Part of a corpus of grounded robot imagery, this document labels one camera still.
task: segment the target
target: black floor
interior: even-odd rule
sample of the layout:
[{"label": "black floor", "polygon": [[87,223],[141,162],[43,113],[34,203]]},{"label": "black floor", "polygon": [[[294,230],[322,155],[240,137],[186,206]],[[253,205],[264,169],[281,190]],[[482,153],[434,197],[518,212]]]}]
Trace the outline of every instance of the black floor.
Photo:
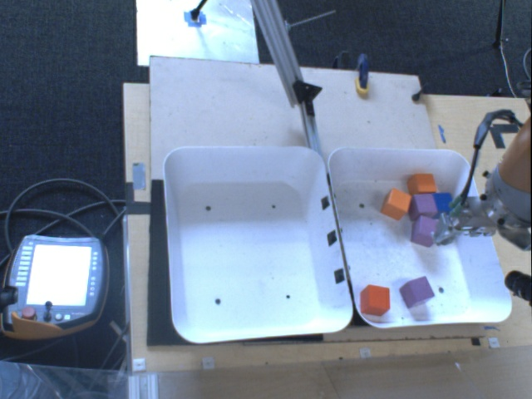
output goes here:
[{"label": "black floor", "polygon": [[[374,71],[418,75],[428,93],[510,96],[500,52],[492,47],[500,0],[279,0],[296,22],[290,36],[303,66],[330,67],[341,51],[365,52]],[[505,54],[515,86],[525,80],[532,0],[507,0]],[[121,86],[147,82],[136,65],[135,0],[0,0],[0,209],[41,180],[89,182],[113,199],[125,196]],[[270,62],[259,36],[259,55]],[[69,210],[90,202],[77,190],[54,190],[22,204]],[[85,219],[102,232],[107,212]],[[13,241],[34,228],[16,217]],[[70,233],[62,228],[58,233]],[[111,231],[111,296],[95,328],[58,343],[0,338],[0,359],[110,368],[124,348],[109,323],[124,327],[120,231]],[[7,252],[0,238],[0,259]]]}]

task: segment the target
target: toy block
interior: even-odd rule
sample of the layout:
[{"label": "toy block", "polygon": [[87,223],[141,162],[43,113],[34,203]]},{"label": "toy block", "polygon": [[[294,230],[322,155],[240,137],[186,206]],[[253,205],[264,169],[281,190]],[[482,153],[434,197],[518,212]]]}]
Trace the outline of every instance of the toy block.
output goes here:
[{"label": "toy block", "polygon": [[408,281],[399,288],[399,291],[407,308],[413,308],[414,306],[423,304],[434,297],[434,291],[432,291],[426,276]]},{"label": "toy block", "polygon": [[384,202],[382,203],[381,213],[395,220],[400,220],[402,216],[408,213],[410,208],[411,196],[402,190],[392,188]]},{"label": "toy block", "polygon": [[419,218],[412,224],[412,232],[410,241],[425,247],[430,247],[434,244],[432,235],[436,232],[436,225],[438,221],[426,216],[419,216]]},{"label": "toy block", "polygon": [[435,216],[439,216],[441,213],[449,213],[451,208],[449,205],[452,202],[452,195],[448,192],[438,192],[436,194],[431,194],[436,203],[437,212]]},{"label": "toy block", "polygon": [[390,289],[378,285],[367,285],[360,292],[360,311],[369,315],[382,316],[390,310]]},{"label": "toy block", "polygon": [[408,179],[406,185],[410,195],[434,194],[437,191],[434,176],[430,173],[413,175]]},{"label": "toy block", "polygon": [[435,194],[418,194],[412,196],[408,215],[410,220],[417,220],[419,216],[434,217],[438,215],[438,208],[434,201]]}]

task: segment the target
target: orange cube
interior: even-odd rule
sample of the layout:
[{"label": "orange cube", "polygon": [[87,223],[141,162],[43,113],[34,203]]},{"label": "orange cube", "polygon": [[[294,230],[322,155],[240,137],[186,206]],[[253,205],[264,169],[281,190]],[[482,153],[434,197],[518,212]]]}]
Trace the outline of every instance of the orange cube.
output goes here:
[{"label": "orange cube", "polygon": [[435,194],[437,192],[434,176],[430,173],[413,175],[406,184],[411,195]]},{"label": "orange cube", "polygon": [[381,213],[392,219],[400,220],[408,213],[411,199],[412,197],[406,192],[392,188],[382,203]]},{"label": "orange cube", "polygon": [[360,292],[360,311],[369,315],[382,316],[390,310],[390,289],[367,285]]}]

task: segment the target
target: blue clamp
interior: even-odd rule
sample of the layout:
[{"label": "blue clamp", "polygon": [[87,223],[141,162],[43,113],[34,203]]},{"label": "blue clamp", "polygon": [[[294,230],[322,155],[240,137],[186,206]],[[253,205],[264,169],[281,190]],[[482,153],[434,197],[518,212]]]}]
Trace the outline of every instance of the blue clamp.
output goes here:
[{"label": "blue clamp", "polygon": [[200,12],[198,18],[194,20],[192,11],[190,11],[185,12],[185,21],[189,24],[189,27],[201,28],[202,25],[207,23],[207,17],[203,12]]},{"label": "blue clamp", "polygon": [[361,96],[367,95],[369,85],[367,80],[369,77],[369,61],[365,53],[361,53],[357,60],[358,78],[355,79],[357,93]]}]

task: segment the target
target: white bin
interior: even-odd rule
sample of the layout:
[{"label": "white bin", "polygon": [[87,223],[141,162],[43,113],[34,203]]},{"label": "white bin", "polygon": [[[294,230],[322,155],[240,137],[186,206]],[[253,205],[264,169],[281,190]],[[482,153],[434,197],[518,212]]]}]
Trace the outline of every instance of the white bin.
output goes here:
[{"label": "white bin", "polygon": [[[432,173],[440,192],[457,196],[470,168],[461,155],[344,148],[334,151],[328,164],[357,308],[369,283],[390,289],[391,309],[381,317],[363,314],[368,323],[380,328],[496,323],[510,315],[510,293],[491,238],[461,236],[427,248],[410,241],[408,215],[397,222],[380,213],[387,192],[394,187],[407,192],[406,181],[416,173]],[[474,183],[470,195],[477,196]],[[408,309],[399,288],[421,276],[436,296]]]},{"label": "white bin", "polygon": [[165,159],[164,180],[171,311],[183,338],[330,333],[349,324],[352,300],[318,154],[179,148]]}]

